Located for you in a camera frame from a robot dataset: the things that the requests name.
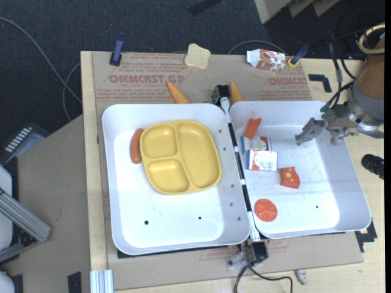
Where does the white and blue carton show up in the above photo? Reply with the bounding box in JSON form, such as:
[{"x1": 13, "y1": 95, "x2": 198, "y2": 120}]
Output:
[
  {"x1": 246, "y1": 149, "x2": 279, "y2": 172},
  {"x1": 239, "y1": 135, "x2": 272, "y2": 156}
]

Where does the orange block with yellow stars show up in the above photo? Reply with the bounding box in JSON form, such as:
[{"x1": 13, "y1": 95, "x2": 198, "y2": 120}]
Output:
[{"x1": 279, "y1": 166, "x2": 301, "y2": 190}]

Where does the brown cardboard board, red print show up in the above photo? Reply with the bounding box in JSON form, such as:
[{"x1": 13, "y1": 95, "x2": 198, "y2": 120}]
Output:
[{"x1": 91, "y1": 51, "x2": 365, "y2": 291}]

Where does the orange and white carton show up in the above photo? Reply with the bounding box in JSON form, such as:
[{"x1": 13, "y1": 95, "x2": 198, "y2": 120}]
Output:
[{"x1": 246, "y1": 48, "x2": 287, "y2": 73}]

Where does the orange wedge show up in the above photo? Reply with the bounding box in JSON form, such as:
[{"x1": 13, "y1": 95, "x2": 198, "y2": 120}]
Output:
[{"x1": 244, "y1": 117, "x2": 263, "y2": 140}]

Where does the orange carrot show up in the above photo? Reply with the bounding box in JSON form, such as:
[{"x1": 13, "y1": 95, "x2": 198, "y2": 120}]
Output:
[
  {"x1": 166, "y1": 81, "x2": 191, "y2": 104},
  {"x1": 229, "y1": 80, "x2": 244, "y2": 103}
]

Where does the white plastic tray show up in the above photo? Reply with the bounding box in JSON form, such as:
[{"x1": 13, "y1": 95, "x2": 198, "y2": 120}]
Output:
[
  {"x1": 228, "y1": 99, "x2": 373, "y2": 240},
  {"x1": 101, "y1": 103, "x2": 252, "y2": 256}
]

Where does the thin black and white rod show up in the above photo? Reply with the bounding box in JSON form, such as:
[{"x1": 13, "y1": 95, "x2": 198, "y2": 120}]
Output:
[{"x1": 220, "y1": 97, "x2": 261, "y2": 242}]

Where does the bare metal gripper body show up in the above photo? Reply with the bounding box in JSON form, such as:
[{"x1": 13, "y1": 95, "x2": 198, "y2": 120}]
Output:
[{"x1": 322, "y1": 101, "x2": 386, "y2": 139}]

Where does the beige bread slice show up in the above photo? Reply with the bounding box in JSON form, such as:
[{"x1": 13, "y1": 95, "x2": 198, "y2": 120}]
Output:
[{"x1": 183, "y1": 43, "x2": 212, "y2": 71}]

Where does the orange round slice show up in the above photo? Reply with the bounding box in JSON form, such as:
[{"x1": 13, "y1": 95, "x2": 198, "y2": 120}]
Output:
[{"x1": 254, "y1": 198, "x2": 279, "y2": 223}]

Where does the orange sausage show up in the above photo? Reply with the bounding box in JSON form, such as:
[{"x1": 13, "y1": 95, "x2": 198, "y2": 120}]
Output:
[{"x1": 129, "y1": 127, "x2": 145, "y2": 165}]

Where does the yellow divided plate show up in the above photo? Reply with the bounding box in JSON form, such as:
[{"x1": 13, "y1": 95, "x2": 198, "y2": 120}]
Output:
[{"x1": 139, "y1": 119, "x2": 223, "y2": 196}]

